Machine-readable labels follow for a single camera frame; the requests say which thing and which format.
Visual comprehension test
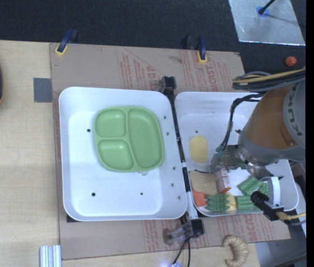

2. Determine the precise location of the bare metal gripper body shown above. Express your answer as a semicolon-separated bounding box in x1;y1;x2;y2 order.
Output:
209;145;275;182

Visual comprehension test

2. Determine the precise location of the brown sausage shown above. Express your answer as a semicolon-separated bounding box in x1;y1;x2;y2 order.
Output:
213;168;232;194

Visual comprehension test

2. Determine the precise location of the yellow oval toy food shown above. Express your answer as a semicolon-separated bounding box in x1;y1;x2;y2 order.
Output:
188;136;209;164

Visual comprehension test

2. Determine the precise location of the green pea pod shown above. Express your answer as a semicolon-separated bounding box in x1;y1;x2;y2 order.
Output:
237;176;261;196
236;195;255;211
204;194;231;214

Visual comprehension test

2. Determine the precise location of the tan bread slice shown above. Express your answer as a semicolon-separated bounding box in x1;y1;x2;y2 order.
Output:
188;170;218;196

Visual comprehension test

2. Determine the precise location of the yellow toy corn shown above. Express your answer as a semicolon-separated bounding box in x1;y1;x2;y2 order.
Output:
225;192;238;212

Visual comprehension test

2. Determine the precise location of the orange carrot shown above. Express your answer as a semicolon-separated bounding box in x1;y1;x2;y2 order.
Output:
192;190;207;208

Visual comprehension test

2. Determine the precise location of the white plastic tray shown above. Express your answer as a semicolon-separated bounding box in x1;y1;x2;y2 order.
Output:
174;91;300;217
58;86;188;222

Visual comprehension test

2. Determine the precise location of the thin black and white rod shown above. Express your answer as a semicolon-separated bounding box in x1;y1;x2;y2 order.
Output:
168;89;199;220

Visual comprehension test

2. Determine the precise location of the green divided plate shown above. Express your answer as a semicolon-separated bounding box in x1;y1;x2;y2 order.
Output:
93;106;166;174

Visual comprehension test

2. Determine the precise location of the tan croissant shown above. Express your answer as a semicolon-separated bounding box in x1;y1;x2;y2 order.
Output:
222;234;250;267

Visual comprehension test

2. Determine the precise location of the brown cardboard board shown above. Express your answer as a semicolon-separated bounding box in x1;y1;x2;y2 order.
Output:
49;42;291;260

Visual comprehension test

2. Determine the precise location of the black cylinder on white bracket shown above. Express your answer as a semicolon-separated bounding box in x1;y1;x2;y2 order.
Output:
250;176;285;222

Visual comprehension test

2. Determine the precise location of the black block with wires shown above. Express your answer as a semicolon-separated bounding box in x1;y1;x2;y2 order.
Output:
180;217;205;239
158;76;177;93

